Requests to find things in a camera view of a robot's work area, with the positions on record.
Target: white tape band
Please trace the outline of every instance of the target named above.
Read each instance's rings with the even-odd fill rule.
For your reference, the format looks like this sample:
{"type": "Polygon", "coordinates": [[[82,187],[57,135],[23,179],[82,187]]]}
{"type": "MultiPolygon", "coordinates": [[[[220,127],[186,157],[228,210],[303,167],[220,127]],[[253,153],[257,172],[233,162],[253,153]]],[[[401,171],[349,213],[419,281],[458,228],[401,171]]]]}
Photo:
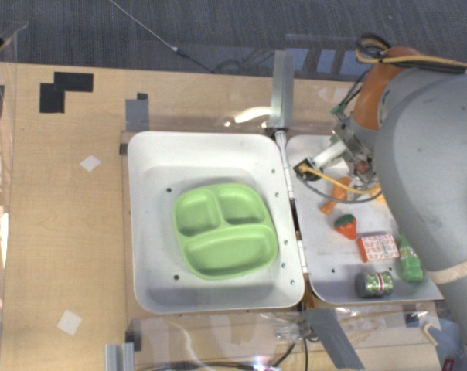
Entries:
{"type": "Polygon", "coordinates": [[[436,284],[446,284],[467,276],[467,261],[441,271],[428,271],[430,279],[436,284]]]}

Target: white wire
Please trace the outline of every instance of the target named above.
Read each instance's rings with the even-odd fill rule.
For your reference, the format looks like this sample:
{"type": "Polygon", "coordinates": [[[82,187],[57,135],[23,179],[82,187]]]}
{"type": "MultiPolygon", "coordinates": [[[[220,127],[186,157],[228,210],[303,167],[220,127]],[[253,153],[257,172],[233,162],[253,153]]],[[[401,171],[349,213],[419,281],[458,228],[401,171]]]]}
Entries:
{"type": "Polygon", "coordinates": [[[120,11],[122,11],[126,16],[128,16],[130,19],[132,19],[135,23],[140,25],[144,30],[147,32],[151,33],[158,41],[166,45],[168,48],[170,48],[174,53],[176,53],[179,49],[176,46],[172,46],[170,43],[167,43],[164,39],[162,39],[160,36],[158,36],[155,32],[153,32],[149,27],[147,27],[144,23],[136,19],[132,14],[127,12],[121,5],[119,5],[117,2],[114,0],[108,0],[111,4],[113,4],[115,7],[117,7],[120,11]]]}

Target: green divided plate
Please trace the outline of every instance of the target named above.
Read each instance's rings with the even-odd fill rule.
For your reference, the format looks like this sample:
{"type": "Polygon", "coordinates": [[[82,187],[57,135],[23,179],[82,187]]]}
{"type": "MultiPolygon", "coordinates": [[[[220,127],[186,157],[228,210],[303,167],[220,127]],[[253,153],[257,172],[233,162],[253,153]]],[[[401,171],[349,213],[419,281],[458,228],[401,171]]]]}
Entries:
{"type": "Polygon", "coordinates": [[[204,279],[250,274],[278,255],[270,213],[247,185],[216,184],[184,192],[173,208],[173,224],[187,266],[204,279]]]}

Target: tin can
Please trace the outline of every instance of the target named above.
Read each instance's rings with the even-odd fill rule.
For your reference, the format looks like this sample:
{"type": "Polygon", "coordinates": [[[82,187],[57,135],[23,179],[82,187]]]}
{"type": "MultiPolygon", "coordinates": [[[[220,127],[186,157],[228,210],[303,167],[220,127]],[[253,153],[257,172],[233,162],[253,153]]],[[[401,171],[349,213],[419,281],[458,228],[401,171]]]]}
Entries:
{"type": "Polygon", "coordinates": [[[375,272],[368,274],[361,272],[356,276],[356,291],[361,298],[378,298],[390,295],[394,290],[391,273],[375,272]]]}

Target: wooden table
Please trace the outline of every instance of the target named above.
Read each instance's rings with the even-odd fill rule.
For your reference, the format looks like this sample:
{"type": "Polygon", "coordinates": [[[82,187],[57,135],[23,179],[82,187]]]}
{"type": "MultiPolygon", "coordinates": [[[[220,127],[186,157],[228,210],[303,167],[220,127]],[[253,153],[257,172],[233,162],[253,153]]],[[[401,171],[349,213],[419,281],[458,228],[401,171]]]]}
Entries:
{"type": "MultiPolygon", "coordinates": [[[[271,79],[23,64],[17,79],[0,370],[102,370],[105,344],[120,345],[128,323],[119,155],[125,100],[148,94],[152,129],[216,130],[231,111],[269,106],[271,79]],[[65,114],[41,114],[39,84],[52,83],[55,71],[93,73],[94,91],[67,92],[65,114]],[[91,155],[101,163],[88,172],[80,162],[91,155]],[[74,335],[57,327],[66,310],[82,319],[74,335]]],[[[329,109],[348,86],[296,80],[295,128],[329,133],[329,109]]],[[[229,317],[239,336],[250,334],[252,316],[229,317]]],[[[210,345],[203,332],[194,334],[196,348],[210,345]]],[[[432,345],[408,342],[357,352],[367,369],[438,368],[432,345]]],[[[310,351],[310,369],[333,369],[321,344],[310,351]]],[[[300,352],[284,369],[303,369],[300,352]]]]}

